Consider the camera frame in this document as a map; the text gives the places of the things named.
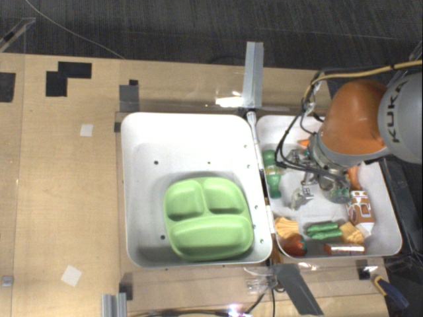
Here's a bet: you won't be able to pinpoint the orange rounded toy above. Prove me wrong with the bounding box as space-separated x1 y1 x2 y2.
346 165 362 192

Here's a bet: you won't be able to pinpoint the green divided plate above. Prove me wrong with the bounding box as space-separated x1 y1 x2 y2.
162 176 255 263

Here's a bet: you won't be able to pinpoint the yellow ribbed toy bread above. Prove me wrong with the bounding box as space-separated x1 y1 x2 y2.
274 217 300 240

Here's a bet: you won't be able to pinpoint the green bean pods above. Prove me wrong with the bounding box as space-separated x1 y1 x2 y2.
305 221 344 241

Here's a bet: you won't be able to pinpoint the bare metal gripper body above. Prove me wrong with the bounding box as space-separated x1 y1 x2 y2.
305 163 352 205

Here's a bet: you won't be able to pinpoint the red strawberry with green leaves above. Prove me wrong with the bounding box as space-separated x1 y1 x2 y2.
282 233 309 258

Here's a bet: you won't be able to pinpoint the white plastic tray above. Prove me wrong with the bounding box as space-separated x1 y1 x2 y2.
256 114 404 260
120 112 274 270

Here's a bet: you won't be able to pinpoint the green bottle with yellow label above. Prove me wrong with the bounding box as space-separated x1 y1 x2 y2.
261 149 284 199

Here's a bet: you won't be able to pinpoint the white and brown carton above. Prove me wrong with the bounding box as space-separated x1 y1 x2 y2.
344 190 376 240

